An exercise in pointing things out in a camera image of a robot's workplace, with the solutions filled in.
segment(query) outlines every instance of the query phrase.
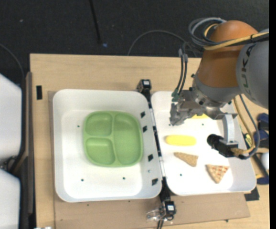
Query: wooden table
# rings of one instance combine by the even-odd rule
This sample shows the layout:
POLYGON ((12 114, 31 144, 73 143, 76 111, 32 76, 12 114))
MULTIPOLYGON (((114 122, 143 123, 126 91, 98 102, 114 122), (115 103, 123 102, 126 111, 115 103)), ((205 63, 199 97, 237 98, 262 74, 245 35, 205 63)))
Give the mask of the wooden table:
MULTIPOLYGON (((189 59, 188 76, 196 73, 200 60, 189 59)), ((158 198, 66 203, 57 197, 53 186, 48 92, 66 88, 134 91, 141 79, 151 80, 152 92, 173 91, 180 75, 179 58, 31 54, 30 67, 37 226, 55 229, 155 228, 155 222, 146 222, 144 212, 158 205, 158 198)), ((191 83, 192 78, 187 77, 185 89, 191 83)), ((246 102, 254 117, 268 113, 266 109, 246 102)), ((178 216, 164 226, 171 229, 269 228, 269 185, 258 185, 257 188, 260 200, 247 203, 242 193, 188 199, 176 196, 173 199, 179 204, 178 216)))

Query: white plastic container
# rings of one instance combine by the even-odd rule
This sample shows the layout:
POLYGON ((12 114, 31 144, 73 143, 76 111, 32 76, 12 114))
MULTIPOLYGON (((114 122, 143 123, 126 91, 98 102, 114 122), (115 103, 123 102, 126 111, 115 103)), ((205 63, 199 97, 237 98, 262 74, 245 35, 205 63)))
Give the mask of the white plastic container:
POLYGON ((0 229, 18 229, 20 181, 0 168, 0 229))
POLYGON ((138 92, 72 90, 53 97, 54 181, 67 202, 154 198, 161 191, 161 171, 146 98, 138 92), (135 116, 142 133, 141 161, 130 167, 102 167, 84 154, 83 122, 95 111, 121 111, 135 116))
POLYGON ((0 74, 0 163, 20 151, 21 106, 20 87, 0 74))
MULTIPOLYGON (((256 186, 256 178, 250 159, 240 160, 236 157, 225 158, 207 144, 210 134, 224 136, 222 120, 192 118, 179 126, 170 125, 170 108, 172 92, 156 92, 151 102, 159 137, 159 145, 164 160, 164 170, 170 190, 180 196, 215 194, 226 192, 251 191, 256 186), (174 146, 165 142, 168 135, 189 135, 196 138, 193 146, 174 146), (174 152, 197 155, 196 167, 191 167, 174 156, 174 152), (209 176, 206 164, 229 166, 227 173, 219 184, 209 176)), ((234 113, 232 105, 226 105, 223 112, 234 113)), ((235 139, 239 148, 246 149, 237 119, 235 139)))

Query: cracker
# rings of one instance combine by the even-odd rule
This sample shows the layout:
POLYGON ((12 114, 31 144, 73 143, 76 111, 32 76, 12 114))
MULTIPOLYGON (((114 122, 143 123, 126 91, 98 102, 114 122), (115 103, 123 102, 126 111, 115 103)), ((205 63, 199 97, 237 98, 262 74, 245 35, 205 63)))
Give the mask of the cracker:
POLYGON ((216 165, 206 165, 207 171, 215 183, 220 183, 229 169, 228 166, 216 166, 216 165))
POLYGON ((190 155, 190 154, 181 153, 181 152, 175 152, 174 155, 177 158, 185 161, 188 165, 192 167, 196 167, 197 159, 198 159, 197 155, 190 155))

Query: green divided plate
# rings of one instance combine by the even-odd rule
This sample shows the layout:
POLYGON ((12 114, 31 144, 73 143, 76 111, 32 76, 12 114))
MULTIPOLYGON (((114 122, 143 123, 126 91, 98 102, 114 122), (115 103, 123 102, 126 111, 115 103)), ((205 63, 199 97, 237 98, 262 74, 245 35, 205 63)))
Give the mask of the green divided plate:
POLYGON ((127 167, 140 161, 143 139, 140 123, 131 114, 97 111, 84 121, 84 151, 94 164, 127 167))

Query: white tray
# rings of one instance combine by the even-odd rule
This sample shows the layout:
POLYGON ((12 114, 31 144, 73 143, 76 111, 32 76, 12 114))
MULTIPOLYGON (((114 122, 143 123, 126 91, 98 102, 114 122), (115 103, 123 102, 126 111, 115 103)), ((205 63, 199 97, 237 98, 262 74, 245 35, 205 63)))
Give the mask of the white tray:
POLYGON ((54 179, 67 202, 154 198, 161 191, 161 172, 146 98, 132 91, 58 91, 53 97, 54 179), (84 154, 83 122, 94 111, 134 115, 143 132, 141 161, 131 167, 101 167, 84 154))
MULTIPOLYGON (((223 136, 221 120, 210 118, 192 118, 179 126, 170 125, 172 92, 156 92, 152 95, 159 144, 164 160, 164 169, 170 190, 176 195, 201 195, 225 192, 246 192, 256 186, 255 172, 250 159, 225 158, 207 144, 210 134, 223 136), (196 138, 194 146, 172 146, 165 142, 167 135, 190 135, 196 138), (196 167, 191 167, 174 156, 174 152, 198 155, 196 167), (219 184, 213 182, 206 170, 206 164, 229 166, 229 170, 219 184)), ((234 113, 232 105, 226 105, 223 112, 234 113)), ((239 148, 245 148, 245 142, 237 119, 235 121, 236 140, 239 148)))

